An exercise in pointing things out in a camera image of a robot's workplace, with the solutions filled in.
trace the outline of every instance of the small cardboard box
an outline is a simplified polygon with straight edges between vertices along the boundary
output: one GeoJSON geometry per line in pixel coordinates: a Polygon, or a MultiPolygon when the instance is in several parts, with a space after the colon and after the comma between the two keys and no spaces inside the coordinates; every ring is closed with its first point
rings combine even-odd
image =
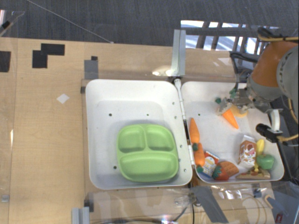
{"type": "Polygon", "coordinates": [[[252,168],[256,162],[256,143],[254,138],[244,135],[240,145],[238,165],[244,168],[252,168]]]}

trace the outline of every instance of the green toy apple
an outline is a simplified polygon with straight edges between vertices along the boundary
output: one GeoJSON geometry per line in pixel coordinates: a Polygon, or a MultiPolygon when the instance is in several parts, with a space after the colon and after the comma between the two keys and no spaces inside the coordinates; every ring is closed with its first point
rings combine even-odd
{"type": "Polygon", "coordinates": [[[256,162],[262,169],[268,170],[273,167],[274,157],[270,154],[258,155],[256,162]]]}

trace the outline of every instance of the toy food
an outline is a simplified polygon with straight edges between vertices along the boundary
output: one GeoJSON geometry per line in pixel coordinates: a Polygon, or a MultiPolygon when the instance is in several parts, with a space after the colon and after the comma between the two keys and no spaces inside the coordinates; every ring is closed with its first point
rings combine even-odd
{"type": "Polygon", "coordinates": [[[219,181],[225,181],[229,179],[229,176],[224,167],[217,165],[213,172],[212,178],[219,181]]]}
{"type": "Polygon", "coordinates": [[[253,138],[244,135],[240,145],[238,165],[244,168],[252,168],[256,161],[256,144],[253,138]]]}
{"type": "Polygon", "coordinates": [[[202,173],[206,174],[209,177],[212,177],[214,169],[219,161],[219,157],[210,153],[209,151],[205,152],[205,165],[202,168],[197,168],[197,171],[202,170],[202,173]]]}
{"type": "Polygon", "coordinates": [[[238,123],[230,109],[226,110],[222,116],[236,129],[239,129],[238,123]]]}
{"type": "Polygon", "coordinates": [[[197,151],[198,150],[198,146],[196,143],[192,144],[192,150],[193,151],[197,151]]]}
{"type": "Polygon", "coordinates": [[[189,132],[190,132],[190,141],[191,143],[193,143],[192,149],[194,155],[194,162],[196,166],[198,165],[204,166],[205,165],[204,150],[202,148],[202,144],[199,142],[200,135],[195,120],[193,118],[191,118],[190,121],[189,132]]]}
{"type": "Polygon", "coordinates": [[[201,143],[198,143],[197,145],[198,150],[194,151],[194,162],[196,164],[196,166],[200,165],[200,166],[204,166],[205,165],[205,155],[204,155],[204,150],[202,148],[201,143]]]}
{"type": "Polygon", "coordinates": [[[268,180],[271,178],[270,173],[267,170],[259,169],[258,172],[254,171],[254,168],[248,170],[246,173],[241,173],[237,179],[263,179],[268,180]]]}
{"type": "Polygon", "coordinates": [[[274,157],[270,154],[262,154],[256,158],[256,162],[262,169],[271,169],[274,163],[274,157]]]}
{"type": "MultiPolygon", "coordinates": [[[[256,157],[261,155],[263,153],[263,148],[264,148],[265,142],[263,139],[260,139],[256,142],[256,157]]],[[[254,171],[258,172],[258,163],[255,162],[254,164],[254,171]]]]}
{"type": "Polygon", "coordinates": [[[189,132],[191,143],[199,143],[200,135],[195,120],[193,118],[191,118],[190,120],[189,132]]]}
{"type": "Polygon", "coordinates": [[[237,166],[235,164],[233,164],[232,162],[222,161],[222,162],[219,162],[217,164],[217,166],[221,166],[222,168],[224,168],[224,170],[226,171],[226,173],[228,174],[229,177],[231,177],[239,172],[239,169],[237,168],[237,166]]]}

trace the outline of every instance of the yellow banana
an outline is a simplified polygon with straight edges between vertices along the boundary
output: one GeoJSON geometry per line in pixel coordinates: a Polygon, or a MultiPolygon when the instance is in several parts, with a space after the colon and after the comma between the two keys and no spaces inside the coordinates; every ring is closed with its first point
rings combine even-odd
{"type": "MultiPolygon", "coordinates": [[[[265,141],[263,139],[260,139],[256,142],[256,157],[263,153],[264,146],[265,146],[265,141]]],[[[254,164],[254,171],[258,172],[257,162],[255,162],[255,164],[254,164]]]]}

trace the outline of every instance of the gray carpet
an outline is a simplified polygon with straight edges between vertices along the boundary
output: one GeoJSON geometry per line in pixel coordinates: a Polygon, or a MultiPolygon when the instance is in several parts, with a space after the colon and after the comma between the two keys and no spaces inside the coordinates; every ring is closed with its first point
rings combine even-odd
{"type": "MultiPolygon", "coordinates": [[[[31,0],[116,43],[172,45],[180,21],[205,20],[298,28],[299,0],[31,0]]],[[[25,0],[0,0],[25,11],[18,36],[102,42],[25,0]]]]}

